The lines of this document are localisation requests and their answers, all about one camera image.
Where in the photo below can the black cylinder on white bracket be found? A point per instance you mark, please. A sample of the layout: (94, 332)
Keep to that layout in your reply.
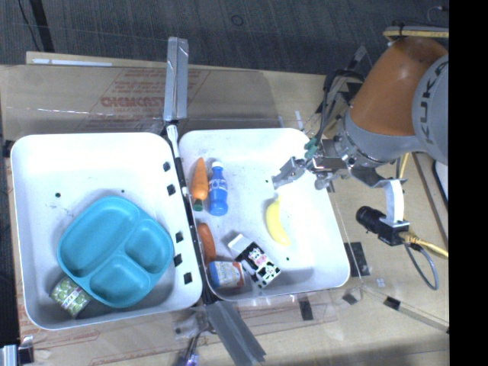
(381, 223)

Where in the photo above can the blue and orange can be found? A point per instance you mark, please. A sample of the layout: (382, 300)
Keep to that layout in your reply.
(226, 275)

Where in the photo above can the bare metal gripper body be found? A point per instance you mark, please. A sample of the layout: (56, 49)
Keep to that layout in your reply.
(332, 162)

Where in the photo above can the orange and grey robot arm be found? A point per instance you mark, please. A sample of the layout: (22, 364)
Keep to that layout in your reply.
(389, 101)

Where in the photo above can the blue divided plate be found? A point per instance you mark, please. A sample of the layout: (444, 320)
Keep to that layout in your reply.
(114, 250)

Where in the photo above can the orange carrot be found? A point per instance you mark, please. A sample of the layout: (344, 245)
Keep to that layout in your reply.
(200, 183)

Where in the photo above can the blue bottle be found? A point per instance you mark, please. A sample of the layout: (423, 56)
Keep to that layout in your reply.
(218, 191)

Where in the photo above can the brown cardboard board red print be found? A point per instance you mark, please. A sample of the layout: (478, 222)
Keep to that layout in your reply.
(76, 97)

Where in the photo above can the green can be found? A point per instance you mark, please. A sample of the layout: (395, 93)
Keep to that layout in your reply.
(70, 296)

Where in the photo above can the yellow banana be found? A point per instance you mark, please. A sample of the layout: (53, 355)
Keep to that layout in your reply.
(275, 221)

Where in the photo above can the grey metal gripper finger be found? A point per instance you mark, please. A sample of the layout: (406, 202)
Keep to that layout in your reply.
(322, 181)
(287, 171)

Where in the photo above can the white plastic tray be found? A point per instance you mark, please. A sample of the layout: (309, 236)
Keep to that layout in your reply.
(248, 151)
(45, 166)

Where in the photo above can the red-brown sausage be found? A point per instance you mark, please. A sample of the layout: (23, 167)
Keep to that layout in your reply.
(207, 242)

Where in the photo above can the cow print carton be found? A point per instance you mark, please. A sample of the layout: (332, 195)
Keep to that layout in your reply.
(261, 265)

